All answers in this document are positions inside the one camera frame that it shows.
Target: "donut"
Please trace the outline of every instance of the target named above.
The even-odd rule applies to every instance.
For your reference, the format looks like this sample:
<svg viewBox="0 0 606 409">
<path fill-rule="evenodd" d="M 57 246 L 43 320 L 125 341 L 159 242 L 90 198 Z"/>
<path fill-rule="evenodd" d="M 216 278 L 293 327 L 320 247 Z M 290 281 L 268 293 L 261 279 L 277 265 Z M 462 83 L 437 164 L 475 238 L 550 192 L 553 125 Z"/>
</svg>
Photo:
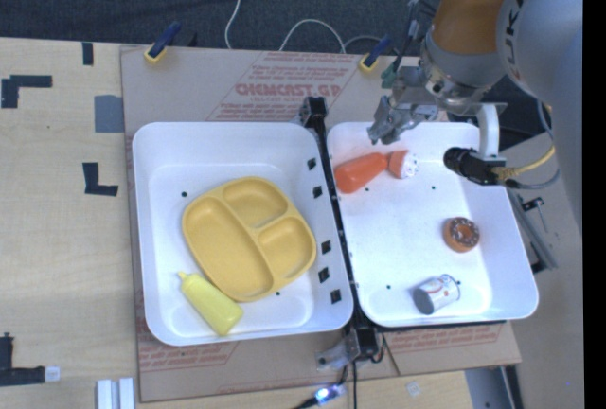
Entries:
<svg viewBox="0 0 606 409">
<path fill-rule="evenodd" d="M 465 217 L 453 217 L 444 223 L 444 240 L 457 253 L 466 253 L 480 241 L 480 229 Z"/>
</svg>

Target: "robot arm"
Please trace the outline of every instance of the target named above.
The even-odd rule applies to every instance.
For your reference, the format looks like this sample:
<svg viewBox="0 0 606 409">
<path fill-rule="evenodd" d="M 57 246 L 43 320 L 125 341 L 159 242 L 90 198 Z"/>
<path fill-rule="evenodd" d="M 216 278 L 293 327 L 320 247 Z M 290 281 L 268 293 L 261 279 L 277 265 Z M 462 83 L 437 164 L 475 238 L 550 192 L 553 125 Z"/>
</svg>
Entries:
<svg viewBox="0 0 606 409">
<path fill-rule="evenodd" d="M 392 93 L 382 98 L 368 135 L 389 144 L 433 119 L 437 108 L 483 116 L 481 98 L 507 74 L 552 108 L 556 154 L 580 227 L 581 68 L 582 0 L 440 0 L 419 65 L 383 73 Z M 490 164 L 494 151 L 475 156 L 488 172 L 502 166 Z"/>
</svg>

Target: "soda can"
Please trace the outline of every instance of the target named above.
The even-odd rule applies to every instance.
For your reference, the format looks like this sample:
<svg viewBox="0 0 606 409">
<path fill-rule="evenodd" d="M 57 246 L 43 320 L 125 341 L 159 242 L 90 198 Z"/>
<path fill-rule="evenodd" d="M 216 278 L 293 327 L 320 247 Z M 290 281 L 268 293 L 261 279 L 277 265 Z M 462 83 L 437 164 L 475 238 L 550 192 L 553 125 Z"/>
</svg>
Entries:
<svg viewBox="0 0 606 409">
<path fill-rule="evenodd" d="M 433 277 L 413 291 L 413 300 L 423 314 L 432 314 L 461 297 L 459 283 L 450 275 Z"/>
</svg>

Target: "white tray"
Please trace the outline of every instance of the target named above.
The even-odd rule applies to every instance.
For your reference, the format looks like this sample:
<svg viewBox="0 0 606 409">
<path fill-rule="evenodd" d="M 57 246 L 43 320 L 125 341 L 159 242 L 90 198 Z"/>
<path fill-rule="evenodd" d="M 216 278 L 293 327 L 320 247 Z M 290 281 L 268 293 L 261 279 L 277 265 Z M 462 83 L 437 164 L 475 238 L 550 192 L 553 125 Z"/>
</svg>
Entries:
<svg viewBox="0 0 606 409">
<path fill-rule="evenodd" d="M 478 148 L 479 130 L 467 123 L 421 123 L 391 145 L 372 145 L 370 123 L 342 123 L 328 137 L 334 168 L 373 151 L 409 150 L 419 172 L 397 179 L 383 172 L 366 188 L 339 194 L 353 276 L 362 310 L 384 327 L 490 322 L 524 318 L 538 304 L 534 276 L 504 187 L 480 186 L 444 167 L 450 147 Z M 442 238 L 448 218 L 480 228 L 480 243 L 465 254 Z M 419 312 L 412 291 L 430 277 L 460 281 L 461 297 L 431 315 Z"/>
<path fill-rule="evenodd" d="M 308 130 L 277 122 L 152 123 L 134 136 L 133 157 L 145 316 L 156 338 L 199 345 L 328 331 L 349 320 L 347 269 L 319 150 Z M 278 293 L 241 303 L 244 316 L 221 337 L 180 292 L 179 271 L 201 272 L 181 219 L 199 195 L 243 176 L 274 182 L 291 199 L 315 236 L 317 256 L 310 270 Z M 322 194 L 316 197 L 317 187 Z"/>
</svg>

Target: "wooden table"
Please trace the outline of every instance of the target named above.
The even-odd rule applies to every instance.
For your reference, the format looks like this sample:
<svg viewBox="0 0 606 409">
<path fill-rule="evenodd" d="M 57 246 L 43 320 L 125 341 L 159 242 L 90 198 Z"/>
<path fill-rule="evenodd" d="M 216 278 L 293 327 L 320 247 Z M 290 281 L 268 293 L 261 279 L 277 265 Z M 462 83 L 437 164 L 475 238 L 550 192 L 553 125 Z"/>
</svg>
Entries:
<svg viewBox="0 0 606 409">
<path fill-rule="evenodd" d="M 95 407 L 96 381 L 134 378 L 134 286 L 123 133 L 96 133 L 94 98 L 121 96 L 118 44 L 0 39 L 0 74 L 50 75 L 0 109 L 0 331 L 15 367 L 57 365 L 59 382 L 0 387 L 0 406 Z M 116 196 L 87 195 L 83 163 Z M 415 382 L 420 394 L 407 390 Z M 288 408 L 310 388 L 215 396 L 142 407 Z M 472 408 L 463 371 L 360 381 L 361 408 Z M 352 406 L 352 392 L 330 407 Z"/>
</svg>

